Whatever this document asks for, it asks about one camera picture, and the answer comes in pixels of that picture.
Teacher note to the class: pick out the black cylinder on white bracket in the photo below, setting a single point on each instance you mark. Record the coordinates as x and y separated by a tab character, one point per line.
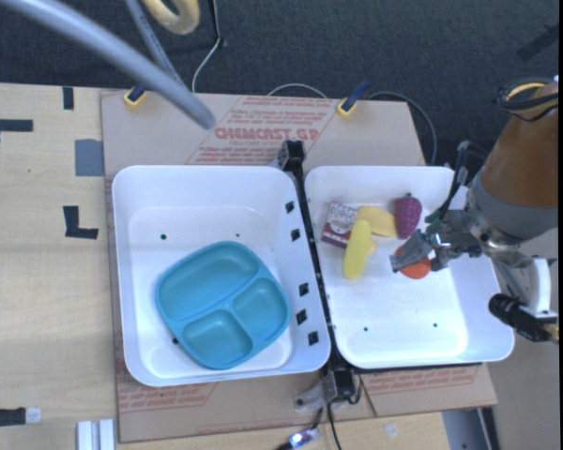
521	314

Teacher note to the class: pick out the yellow toy corn cob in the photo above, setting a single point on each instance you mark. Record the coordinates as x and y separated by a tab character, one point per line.
357	251

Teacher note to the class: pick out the orange toy fruit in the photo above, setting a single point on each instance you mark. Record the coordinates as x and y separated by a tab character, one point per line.
417	270

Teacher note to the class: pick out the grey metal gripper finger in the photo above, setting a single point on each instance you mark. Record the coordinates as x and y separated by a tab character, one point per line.
440	257
410	251

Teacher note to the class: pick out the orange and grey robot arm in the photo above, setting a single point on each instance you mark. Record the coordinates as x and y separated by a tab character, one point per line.
521	167

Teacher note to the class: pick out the white plastic tray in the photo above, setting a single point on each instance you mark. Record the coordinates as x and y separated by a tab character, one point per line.
403	317
206	195

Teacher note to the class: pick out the blue divided plate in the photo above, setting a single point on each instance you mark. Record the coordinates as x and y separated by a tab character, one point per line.
223	305

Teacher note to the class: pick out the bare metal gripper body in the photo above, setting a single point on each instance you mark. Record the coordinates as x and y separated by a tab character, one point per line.
460	232

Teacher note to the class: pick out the thin black rod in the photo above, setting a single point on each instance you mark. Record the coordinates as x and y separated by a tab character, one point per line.
315	260

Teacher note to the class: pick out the small red and white carton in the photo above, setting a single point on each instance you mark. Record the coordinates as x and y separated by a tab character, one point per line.
337	225

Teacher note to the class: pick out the brown cardboard board red print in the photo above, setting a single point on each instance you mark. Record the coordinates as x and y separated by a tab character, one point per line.
169	129

